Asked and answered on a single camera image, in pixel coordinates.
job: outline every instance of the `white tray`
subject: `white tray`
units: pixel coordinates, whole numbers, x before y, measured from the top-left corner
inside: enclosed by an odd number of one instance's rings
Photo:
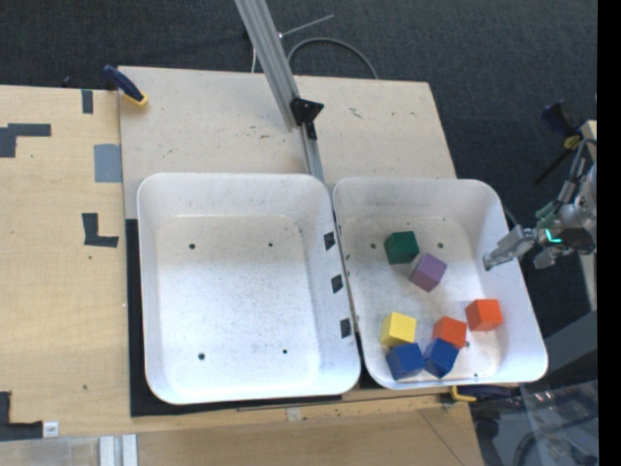
[[[335,225],[323,183],[165,173],[142,182],[137,203],[146,374],[160,399],[336,395],[355,385],[360,359],[346,287],[333,291],[343,265],[324,239]]]
[[[344,264],[362,351],[371,376],[387,388],[469,383],[521,383],[539,379],[547,353],[516,261],[485,271],[483,254],[508,232],[500,199],[487,184],[469,180],[349,178],[334,190]],[[447,264],[441,283],[427,293],[408,280],[411,264],[390,265],[383,243],[393,232],[413,231],[420,253]],[[466,321],[476,298],[498,298],[505,323],[467,334],[450,373],[439,380],[423,371],[395,382],[379,343],[392,311],[417,319],[415,342],[431,342],[442,316]]]

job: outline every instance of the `yellow block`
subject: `yellow block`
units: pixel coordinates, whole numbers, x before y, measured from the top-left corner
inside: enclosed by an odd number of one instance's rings
[[[400,313],[390,313],[381,325],[379,342],[390,348],[412,344],[416,332],[416,319]]]

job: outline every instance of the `green block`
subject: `green block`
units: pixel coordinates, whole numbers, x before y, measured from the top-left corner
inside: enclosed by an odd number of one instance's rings
[[[392,233],[384,242],[389,264],[406,264],[420,252],[413,231]]]

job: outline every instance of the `wooden table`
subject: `wooden table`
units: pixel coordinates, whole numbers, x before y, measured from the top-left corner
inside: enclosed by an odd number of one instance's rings
[[[252,75],[250,81],[264,79]],[[327,106],[316,122],[327,179],[366,173],[454,178],[427,84],[297,81],[307,98]],[[402,100],[395,104],[391,95]],[[404,104],[406,111],[393,108]],[[258,450],[266,447],[262,437],[289,437],[283,464],[299,448],[315,458],[332,452],[344,458],[347,444],[357,450],[348,461],[364,463],[374,440],[377,451],[389,447],[405,456],[421,447],[447,461],[434,464],[481,464],[468,406],[444,406],[441,387],[354,388],[338,403],[132,418],[123,184],[97,183],[93,162],[94,146],[120,142],[119,97],[93,91],[93,113],[85,114],[80,90],[1,86],[0,105],[0,127],[51,125],[50,137],[18,136],[16,156],[0,158],[0,390],[13,393],[12,422],[58,421],[67,437],[140,433],[148,464],[174,462],[181,446],[198,456],[210,445],[224,453],[222,444],[233,439],[222,427]],[[343,128],[361,117],[367,122],[355,132]],[[361,150],[375,150],[378,136],[390,142],[388,162],[361,164]],[[346,156],[339,155],[343,147]],[[420,156],[409,157],[404,147]],[[399,154],[404,160],[396,160]],[[356,160],[364,169],[356,170]],[[117,247],[86,246],[83,213],[97,213],[99,234],[118,236]],[[252,448],[237,450],[241,463]]]

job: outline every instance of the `purple block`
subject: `purple block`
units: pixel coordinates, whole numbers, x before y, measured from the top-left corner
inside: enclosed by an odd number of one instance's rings
[[[409,280],[423,290],[431,291],[440,283],[444,271],[446,264],[431,253],[425,253],[409,275]]]

